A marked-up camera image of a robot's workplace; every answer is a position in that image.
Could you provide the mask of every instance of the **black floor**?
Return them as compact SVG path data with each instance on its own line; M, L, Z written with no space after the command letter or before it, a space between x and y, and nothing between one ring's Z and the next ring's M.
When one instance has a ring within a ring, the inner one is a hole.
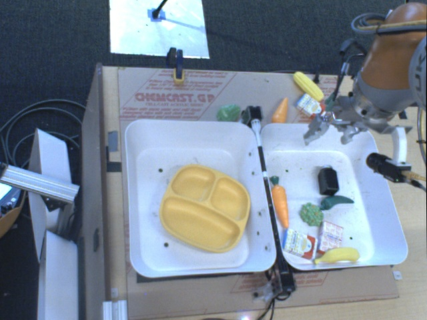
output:
M387 13L404 0L202 0L210 59L185 67L232 71L303 70L335 74L351 20ZM410 0L427 3L427 0ZM371 38L356 37L369 47ZM109 52L109 0L0 0L0 128L22 108L46 99L85 104L96 63L164 67L164 58ZM75 111L81 117L81 111ZM55 113L28 116L10 148L34 127L78 133ZM17 153L28 159L30 141ZM4 161L0 151L0 161ZM78 155L72 165L78 167ZM0 319L36 319L38 266L28 209L0 239Z

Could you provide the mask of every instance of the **yellow plate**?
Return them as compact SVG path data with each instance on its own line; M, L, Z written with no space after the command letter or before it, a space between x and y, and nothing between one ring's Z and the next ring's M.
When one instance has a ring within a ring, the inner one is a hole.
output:
M249 212L250 196L241 183L215 169L187 165L169 183L159 214L173 236L223 253L239 243Z

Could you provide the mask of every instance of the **white plastic tub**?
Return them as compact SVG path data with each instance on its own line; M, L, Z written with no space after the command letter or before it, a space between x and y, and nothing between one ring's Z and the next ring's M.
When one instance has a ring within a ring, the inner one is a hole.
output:
M338 262L314 265L312 261L284 253L286 261L300 270L338 269L367 265L395 265L403 262L408 246L387 180L367 164L369 154L377 152L373 136L361 133L342 145L339 133L330 127L324 136L304 144L307 125L269 124L262 129L269 176L277 175L288 196L289 227L318 237L319 228L310 227L299 215L303 204L320 205L318 171L331 165L337 171L339 191L354 204L336 205L324 212L324 220L344 228L342 247L356 248L356 263ZM280 233L283 228L278 223Z
M146 277L268 270L276 260L258 147L240 123L142 119L125 131L130 258ZM159 207L170 179L185 165L200 164L238 180L251 211L240 242L210 253L176 239L161 225Z

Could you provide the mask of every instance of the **white square panel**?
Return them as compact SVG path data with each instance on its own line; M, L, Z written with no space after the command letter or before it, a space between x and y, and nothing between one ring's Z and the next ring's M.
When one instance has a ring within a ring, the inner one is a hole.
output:
M209 59L201 0L168 0L153 19L162 1L109 0L111 52L166 56L176 47L184 57Z

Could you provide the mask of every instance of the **orange carrot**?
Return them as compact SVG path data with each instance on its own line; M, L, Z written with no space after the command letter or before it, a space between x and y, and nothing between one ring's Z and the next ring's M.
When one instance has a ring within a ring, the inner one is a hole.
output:
M288 115L288 98L285 97L273 114L272 123L285 123Z
M276 215L279 218L282 226L287 229L289 227L289 214L288 214L288 199L286 197L286 190L279 185L279 178L274 176L270 178L270 181L273 183L272 188L272 197L274 209L276 210Z

